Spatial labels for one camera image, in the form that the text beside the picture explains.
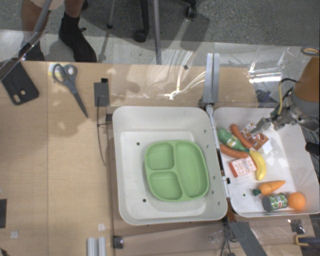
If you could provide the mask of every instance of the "sausage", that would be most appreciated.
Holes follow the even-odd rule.
[[[235,150],[223,144],[220,144],[220,151],[229,157],[233,157],[237,159],[247,158],[249,156],[247,152]]]
[[[246,138],[240,133],[239,128],[236,124],[231,124],[230,130],[231,130],[231,133],[240,140],[241,144],[244,147],[248,149],[252,148],[252,144],[248,140],[246,140]]]

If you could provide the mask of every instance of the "green can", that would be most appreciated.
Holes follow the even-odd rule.
[[[267,212],[286,208],[288,199],[284,193],[267,195],[262,199],[262,206]]]

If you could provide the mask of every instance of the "yellow banana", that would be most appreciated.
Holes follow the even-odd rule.
[[[263,156],[257,151],[250,150],[249,155],[252,157],[252,160],[256,166],[256,178],[258,181],[260,181],[266,176],[267,173],[266,162]]]

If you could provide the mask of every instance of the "wooden tabletop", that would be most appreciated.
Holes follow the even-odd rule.
[[[101,159],[94,103],[94,83],[108,78],[112,106],[196,107],[202,97],[204,67],[185,70],[178,66],[75,63],[76,86],[88,112],[86,118],[68,89],[54,83],[48,74],[49,62],[22,64],[40,96],[16,106],[0,86],[0,199],[7,199],[6,227],[0,229],[1,248],[11,256],[85,256],[88,238],[106,237],[108,256],[219,255],[220,244],[212,246],[198,239],[194,244],[188,242],[208,225],[162,228],[163,232],[153,234],[139,231],[138,237],[135,229],[117,215],[113,207],[117,196],[112,193],[114,170]],[[177,84],[181,91],[189,88],[169,100]],[[258,105],[245,69],[220,70],[219,100],[221,105]],[[100,107],[99,112],[99,122],[103,123],[106,108]],[[104,126],[99,128],[105,161],[107,150],[112,148],[107,133]],[[113,235],[128,236],[126,250],[113,249]],[[172,241],[180,238],[185,243],[170,244],[168,235]],[[161,239],[168,244],[167,250],[163,250]],[[270,255],[278,255],[280,248],[290,255],[301,255],[293,239],[293,235],[283,235],[277,242],[265,240],[264,248],[272,252]],[[234,250],[244,255],[239,244]]]

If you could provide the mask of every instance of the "green tray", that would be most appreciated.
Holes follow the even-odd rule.
[[[153,143],[145,152],[144,166],[149,188],[159,200],[189,201],[208,192],[206,161],[200,147],[191,141]]]

